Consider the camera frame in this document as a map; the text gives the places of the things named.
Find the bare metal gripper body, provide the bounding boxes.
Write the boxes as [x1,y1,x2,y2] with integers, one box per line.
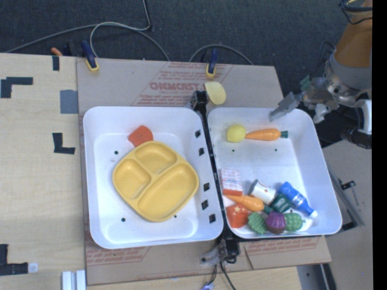
[302,68,368,110]

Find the orange carrot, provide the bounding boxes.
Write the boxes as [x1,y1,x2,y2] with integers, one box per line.
[244,127,289,142]
[224,193,273,214]

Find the yellow lemon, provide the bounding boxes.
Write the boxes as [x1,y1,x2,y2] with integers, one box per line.
[226,124,247,144]

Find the white plastic tray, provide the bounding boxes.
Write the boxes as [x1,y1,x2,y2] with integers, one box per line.
[82,106,225,250]
[207,106,343,240]

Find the pale yellow chip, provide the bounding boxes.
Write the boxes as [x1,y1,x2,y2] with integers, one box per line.
[204,80,227,106]

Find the white can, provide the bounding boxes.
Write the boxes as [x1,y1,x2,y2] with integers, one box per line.
[248,179,278,206]

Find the blue bottle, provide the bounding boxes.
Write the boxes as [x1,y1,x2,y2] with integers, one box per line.
[278,181,319,219]

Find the thin black rod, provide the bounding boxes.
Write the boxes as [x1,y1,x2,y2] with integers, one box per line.
[198,106,232,243]

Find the white and red carton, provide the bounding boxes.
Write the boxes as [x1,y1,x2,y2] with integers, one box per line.
[220,168,244,197]

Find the green can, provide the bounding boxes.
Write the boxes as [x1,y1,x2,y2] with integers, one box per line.
[269,193,293,214]

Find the green broccoli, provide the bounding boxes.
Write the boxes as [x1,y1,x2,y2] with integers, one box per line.
[284,211,307,233]

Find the purple cupcake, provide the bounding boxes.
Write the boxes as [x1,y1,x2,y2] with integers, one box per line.
[265,210,287,235]

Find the green grapes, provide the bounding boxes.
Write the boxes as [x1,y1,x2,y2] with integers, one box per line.
[247,211,268,236]

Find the red carton with yellow stars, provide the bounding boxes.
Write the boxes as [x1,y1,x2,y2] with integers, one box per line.
[226,204,252,230]

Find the orange pizza slice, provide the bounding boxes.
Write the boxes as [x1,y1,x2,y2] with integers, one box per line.
[128,124,154,148]

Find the yellow divided plate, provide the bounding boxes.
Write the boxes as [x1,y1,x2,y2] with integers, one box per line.
[112,140,200,223]

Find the brown cardboard board red print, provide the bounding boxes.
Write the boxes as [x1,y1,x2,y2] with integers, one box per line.
[75,57,333,286]

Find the black cylinder on white bracket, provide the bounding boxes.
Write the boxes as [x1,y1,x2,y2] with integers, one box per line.
[340,98,373,150]

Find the black block with thin wires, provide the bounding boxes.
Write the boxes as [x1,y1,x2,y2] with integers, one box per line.
[190,90,210,112]
[200,237,241,267]

